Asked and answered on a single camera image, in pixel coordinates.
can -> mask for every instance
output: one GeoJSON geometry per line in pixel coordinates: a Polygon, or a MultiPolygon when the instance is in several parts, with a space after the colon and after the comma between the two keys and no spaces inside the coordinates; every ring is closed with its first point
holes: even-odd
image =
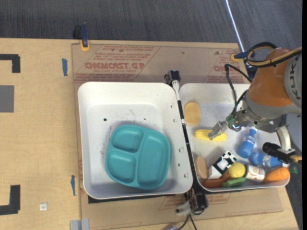
{"type": "Polygon", "coordinates": [[[245,164],[246,172],[244,177],[249,180],[253,180],[256,182],[262,182],[265,177],[265,170],[263,168],[259,168],[257,166],[253,166],[250,164],[245,164]]]}

wooden table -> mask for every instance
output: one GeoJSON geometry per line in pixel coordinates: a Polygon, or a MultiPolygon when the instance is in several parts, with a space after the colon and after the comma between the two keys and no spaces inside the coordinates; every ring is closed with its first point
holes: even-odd
{"type": "MultiPolygon", "coordinates": [[[[73,195],[71,187],[72,175],[79,184],[71,51],[76,43],[79,41],[0,39],[0,54],[21,57],[21,73],[12,73],[11,61],[0,61],[0,85],[14,86],[13,112],[0,112],[0,206],[9,204],[10,185],[21,189],[18,214],[0,215],[0,229],[69,229],[70,220],[82,217],[80,189],[76,186],[73,195]],[[62,59],[67,60],[67,76],[62,59]],[[40,210],[41,203],[47,203],[48,209],[40,210]]],[[[90,41],[102,43],[127,42],[90,41]]],[[[278,194],[282,212],[197,220],[195,224],[198,229],[298,229],[286,189],[278,188],[278,194]]],[[[184,229],[193,226],[189,222],[184,229]]]]}

black corner marking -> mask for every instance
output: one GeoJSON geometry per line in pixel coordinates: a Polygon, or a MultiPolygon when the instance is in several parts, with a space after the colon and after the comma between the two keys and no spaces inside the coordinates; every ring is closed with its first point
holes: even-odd
{"type": "Polygon", "coordinates": [[[20,73],[20,56],[16,54],[0,54],[0,60],[12,61],[12,73],[20,73]]]}
{"type": "Polygon", "coordinates": [[[0,216],[18,214],[20,210],[20,185],[11,185],[10,202],[0,206],[0,216]]]}

yellow ball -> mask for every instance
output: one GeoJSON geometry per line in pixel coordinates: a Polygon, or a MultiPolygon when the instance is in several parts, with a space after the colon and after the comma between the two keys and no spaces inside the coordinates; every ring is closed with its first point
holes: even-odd
{"type": "Polygon", "coordinates": [[[234,162],[228,169],[231,178],[239,178],[245,175],[245,166],[242,163],[234,162]]]}

white square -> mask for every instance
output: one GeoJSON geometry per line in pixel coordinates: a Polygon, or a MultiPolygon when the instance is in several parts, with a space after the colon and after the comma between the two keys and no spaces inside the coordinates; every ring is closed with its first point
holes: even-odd
{"type": "Polygon", "coordinates": [[[48,203],[40,203],[39,204],[39,210],[40,211],[48,210],[48,203]]]}

